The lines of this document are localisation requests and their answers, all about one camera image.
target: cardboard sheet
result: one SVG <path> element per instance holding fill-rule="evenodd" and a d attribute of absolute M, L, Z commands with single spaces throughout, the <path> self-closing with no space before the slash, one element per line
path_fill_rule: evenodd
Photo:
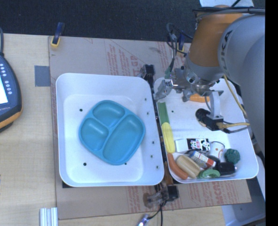
<path fill-rule="evenodd" d="M 155 66 L 155 80 L 164 76 L 171 62 L 165 42 L 62 37 L 57 48 L 48 39 L 53 136 L 55 152 L 56 201 L 59 219 L 156 211 L 147 208 L 144 194 L 154 194 L 153 186 L 69 187 L 59 175 L 55 83 L 63 73 L 91 73 L 137 76 L 144 64 Z M 185 58 L 178 55 L 175 67 Z M 209 207 L 251 202 L 246 180 L 177 184 L 180 197 L 163 210 Z"/>

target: blue divided plate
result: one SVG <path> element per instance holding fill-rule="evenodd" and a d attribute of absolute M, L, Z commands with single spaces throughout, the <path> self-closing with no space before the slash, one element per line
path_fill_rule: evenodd
<path fill-rule="evenodd" d="M 145 135 L 145 125 L 122 105 L 103 100 L 85 116 L 79 128 L 82 144 L 112 165 L 126 163 L 137 151 Z"/>

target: toy bread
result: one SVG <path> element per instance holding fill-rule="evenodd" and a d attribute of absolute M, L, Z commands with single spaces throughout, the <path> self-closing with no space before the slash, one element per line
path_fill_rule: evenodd
<path fill-rule="evenodd" d="M 186 172 L 191 178 L 196 178 L 200 172 L 199 165 L 196 164 L 196 162 L 188 156 L 185 155 L 179 156 L 176 159 L 176 164 L 180 167 L 180 169 Z"/>

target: green broccoli toy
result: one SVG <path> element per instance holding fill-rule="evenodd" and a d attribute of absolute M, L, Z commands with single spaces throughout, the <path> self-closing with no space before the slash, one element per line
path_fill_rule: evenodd
<path fill-rule="evenodd" d="M 225 160 L 232 162 L 234 165 L 240 160 L 239 151 L 235 149 L 228 149 L 224 154 Z"/>

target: small box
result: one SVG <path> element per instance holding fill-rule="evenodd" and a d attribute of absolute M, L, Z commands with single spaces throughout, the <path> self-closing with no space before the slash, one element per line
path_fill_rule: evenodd
<path fill-rule="evenodd" d="M 187 151 L 198 151 L 206 154 L 210 151 L 210 143 L 207 138 L 185 138 L 175 140 L 175 151 L 185 153 Z"/>
<path fill-rule="evenodd" d="M 192 160 L 194 160 L 196 164 L 198 164 L 201 168 L 208 169 L 216 165 L 215 161 L 197 151 L 190 151 L 187 153 L 187 155 Z"/>

